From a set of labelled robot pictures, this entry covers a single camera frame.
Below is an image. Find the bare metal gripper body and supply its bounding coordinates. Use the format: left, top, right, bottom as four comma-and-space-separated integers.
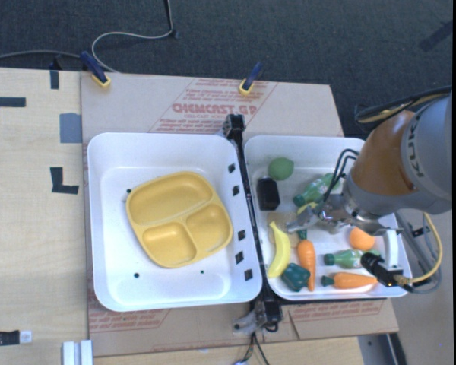
318, 194, 389, 239

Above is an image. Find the tan bread slice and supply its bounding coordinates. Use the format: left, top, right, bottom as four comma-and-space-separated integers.
266, 211, 302, 248

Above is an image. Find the green bottle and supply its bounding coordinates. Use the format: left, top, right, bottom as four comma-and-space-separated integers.
323, 249, 382, 270
292, 172, 342, 208

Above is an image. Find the yellow banana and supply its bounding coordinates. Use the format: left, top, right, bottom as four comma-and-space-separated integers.
266, 221, 293, 280

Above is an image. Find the orange carrot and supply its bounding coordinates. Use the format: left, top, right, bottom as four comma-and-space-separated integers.
296, 229, 318, 293
320, 271, 378, 290

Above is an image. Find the orange fruit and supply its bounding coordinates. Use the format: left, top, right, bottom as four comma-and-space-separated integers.
349, 226, 377, 252

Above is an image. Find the black can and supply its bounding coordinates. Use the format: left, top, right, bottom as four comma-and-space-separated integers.
256, 176, 282, 211

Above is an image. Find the green bell pepper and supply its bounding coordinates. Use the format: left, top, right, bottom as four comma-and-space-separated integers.
280, 262, 312, 293

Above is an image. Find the thin black and white rod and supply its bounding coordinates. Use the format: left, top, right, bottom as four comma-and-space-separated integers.
232, 137, 271, 335

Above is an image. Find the green lime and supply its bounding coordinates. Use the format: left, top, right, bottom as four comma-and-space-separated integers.
268, 157, 295, 182

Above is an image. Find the white plastic tray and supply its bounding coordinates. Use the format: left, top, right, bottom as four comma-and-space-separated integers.
243, 135, 413, 302
86, 132, 264, 313

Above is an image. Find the yellow divided plate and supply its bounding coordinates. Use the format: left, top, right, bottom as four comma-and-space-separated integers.
125, 170, 234, 270

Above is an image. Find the brown cardboard board red print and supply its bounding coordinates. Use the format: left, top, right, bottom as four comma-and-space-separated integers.
79, 70, 400, 357

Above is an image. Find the black cylinder on white bracket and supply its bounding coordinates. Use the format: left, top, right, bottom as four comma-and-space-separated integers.
359, 227, 406, 288

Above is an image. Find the black block with thin wires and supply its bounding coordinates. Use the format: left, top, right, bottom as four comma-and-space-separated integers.
255, 299, 284, 327
220, 113, 249, 141

